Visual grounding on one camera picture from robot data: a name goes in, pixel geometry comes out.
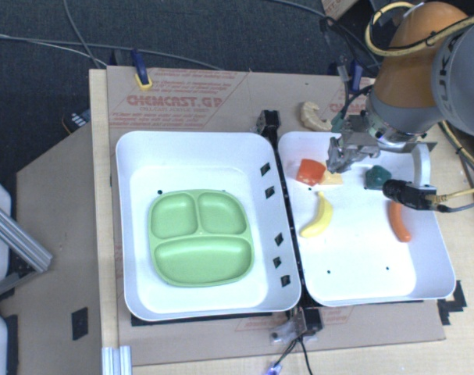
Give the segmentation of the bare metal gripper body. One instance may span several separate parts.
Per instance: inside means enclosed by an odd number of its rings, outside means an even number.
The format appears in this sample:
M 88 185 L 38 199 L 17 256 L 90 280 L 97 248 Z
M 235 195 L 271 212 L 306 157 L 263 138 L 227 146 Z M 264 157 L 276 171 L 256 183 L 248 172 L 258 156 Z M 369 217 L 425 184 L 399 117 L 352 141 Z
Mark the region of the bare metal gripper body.
M 398 130 L 378 116 L 350 115 L 341 127 L 337 152 L 341 159 L 376 158 L 381 151 L 403 151 L 418 136 Z

